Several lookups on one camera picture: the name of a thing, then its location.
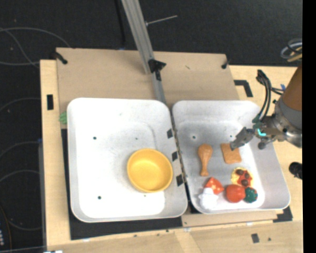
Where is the yellow bowl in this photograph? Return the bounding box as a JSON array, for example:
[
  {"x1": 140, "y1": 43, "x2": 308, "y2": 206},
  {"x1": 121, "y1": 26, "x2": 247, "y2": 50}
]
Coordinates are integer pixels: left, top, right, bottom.
[{"x1": 126, "y1": 148, "x2": 174, "y2": 194}]

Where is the brown cardboard board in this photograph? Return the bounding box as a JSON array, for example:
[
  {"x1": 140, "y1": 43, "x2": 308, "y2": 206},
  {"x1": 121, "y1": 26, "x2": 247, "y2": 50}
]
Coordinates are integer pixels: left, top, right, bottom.
[{"x1": 55, "y1": 47, "x2": 280, "y2": 228}]

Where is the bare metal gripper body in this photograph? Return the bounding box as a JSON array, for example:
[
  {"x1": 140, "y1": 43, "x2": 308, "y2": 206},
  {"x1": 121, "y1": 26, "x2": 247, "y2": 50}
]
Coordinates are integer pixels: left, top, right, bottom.
[{"x1": 252, "y1": 115, "x2": 303, "y2": 150}]

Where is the red triangular toy food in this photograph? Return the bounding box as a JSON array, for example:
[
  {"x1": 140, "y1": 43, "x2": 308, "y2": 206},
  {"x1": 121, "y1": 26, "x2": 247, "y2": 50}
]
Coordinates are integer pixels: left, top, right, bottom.
[{"x1": 203, "y1": 177, "x2": 225, "y2": 196}]

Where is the red toy tomato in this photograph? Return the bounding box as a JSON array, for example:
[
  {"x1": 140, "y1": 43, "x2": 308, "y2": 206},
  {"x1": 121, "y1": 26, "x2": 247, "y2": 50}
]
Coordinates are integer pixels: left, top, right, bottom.
[{"x1": 224, "y1": 184, "x2": 246, "y2": 203}]

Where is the brown toy chicken drumstick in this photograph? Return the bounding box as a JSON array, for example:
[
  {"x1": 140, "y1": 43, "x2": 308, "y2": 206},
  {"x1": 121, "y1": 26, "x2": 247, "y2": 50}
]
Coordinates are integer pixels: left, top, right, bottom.
[{"x1": 197, "y1": 143, "x2": 214, "y2": 177}]

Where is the white toy food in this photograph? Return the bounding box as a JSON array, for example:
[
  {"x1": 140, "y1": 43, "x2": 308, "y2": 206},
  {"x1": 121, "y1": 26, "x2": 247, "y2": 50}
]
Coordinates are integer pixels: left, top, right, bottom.
[{"x1": 197, "y1": 187, "x2": 220, "y2": 211}]

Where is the green toy broccoli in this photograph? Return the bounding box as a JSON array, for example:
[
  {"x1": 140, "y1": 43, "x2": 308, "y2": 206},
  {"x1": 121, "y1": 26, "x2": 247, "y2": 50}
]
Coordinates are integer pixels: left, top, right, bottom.
[{"x1": 243, "y1": 187, "x2": 259, "y2": 204}]

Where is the brown toy biscuit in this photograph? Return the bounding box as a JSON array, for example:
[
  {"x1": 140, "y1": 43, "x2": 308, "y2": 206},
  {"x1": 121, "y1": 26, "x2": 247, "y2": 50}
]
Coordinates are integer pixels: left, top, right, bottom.
[{"x1": 220, "y1": 142, "x2": 243, "y2": 165}]

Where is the yellow toy pizza slice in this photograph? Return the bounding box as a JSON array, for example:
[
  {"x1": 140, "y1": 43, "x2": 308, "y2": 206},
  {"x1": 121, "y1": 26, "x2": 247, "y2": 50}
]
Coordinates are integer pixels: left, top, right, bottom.
[{"x1": 230, "y1": 167, "x2": 254, "y2": 188}]

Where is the white plastic tray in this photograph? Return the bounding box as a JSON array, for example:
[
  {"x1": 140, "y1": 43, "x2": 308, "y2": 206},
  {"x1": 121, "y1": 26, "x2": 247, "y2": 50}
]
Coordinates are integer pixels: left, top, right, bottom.
[
  {"x1": 171, "y1": 100, "x2": 291, "y2": 215},
  {"x1": 66, "y1": 97, "x2": 189, "y2": 223}
]

